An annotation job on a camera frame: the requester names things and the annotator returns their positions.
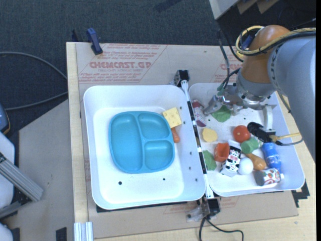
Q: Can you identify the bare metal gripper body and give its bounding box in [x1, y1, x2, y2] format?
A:
[212, 84, 272, 110]

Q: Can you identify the green lettuce leaf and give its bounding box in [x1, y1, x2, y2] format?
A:
[211, 104, 232, 123]
[202, 150, 217, 171]

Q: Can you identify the red and white packet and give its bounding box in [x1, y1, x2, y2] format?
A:
[191, 99, 207, 128]

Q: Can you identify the red tomato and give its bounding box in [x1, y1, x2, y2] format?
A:
[232, 125, 251, 144]

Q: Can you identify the yellow round slice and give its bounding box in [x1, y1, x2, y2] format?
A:
[202, 127, 218, 143]

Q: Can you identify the thin black and white rod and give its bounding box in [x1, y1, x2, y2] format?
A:
[180, 80, 214, 199]

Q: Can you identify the green cylinder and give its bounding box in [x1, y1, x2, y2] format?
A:
[240, 137, 264, 155]

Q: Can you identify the yellow cheese wedge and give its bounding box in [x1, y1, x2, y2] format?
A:
[162, 106, 183, 129]

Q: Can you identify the orange carrot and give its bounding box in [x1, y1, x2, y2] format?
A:
[171, 127, 181, 144]

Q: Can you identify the orange-red cup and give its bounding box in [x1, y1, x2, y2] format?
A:
[213, 142, 230, 163]

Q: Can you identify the cow print milk carton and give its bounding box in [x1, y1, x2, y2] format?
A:
[219, 139, 242, 178]

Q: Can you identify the orange-brown drumstick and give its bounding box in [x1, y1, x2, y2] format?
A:
[245, 153, 267, 171]

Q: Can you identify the white egg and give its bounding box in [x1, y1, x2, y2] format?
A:
[237, 157, 254, 176]

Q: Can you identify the blue bottle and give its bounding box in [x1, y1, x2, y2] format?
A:
[261, 142, 281, 172]

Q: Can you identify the brown cardboard board, red print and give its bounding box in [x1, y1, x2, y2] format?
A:
[75, 43, 299, 238]

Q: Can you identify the tomato print can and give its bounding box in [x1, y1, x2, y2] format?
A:
[253, 168, 285, 187]

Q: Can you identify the white plastic tray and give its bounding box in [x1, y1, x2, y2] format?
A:
[83, 84, 207, 210]
[188, 82, 306, 198]

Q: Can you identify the blue divided plate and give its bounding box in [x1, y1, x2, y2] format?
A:
[108, 111, 176, 174]

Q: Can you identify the black cylinder on white bracket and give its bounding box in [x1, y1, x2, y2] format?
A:
[247, 103, 278, 144]

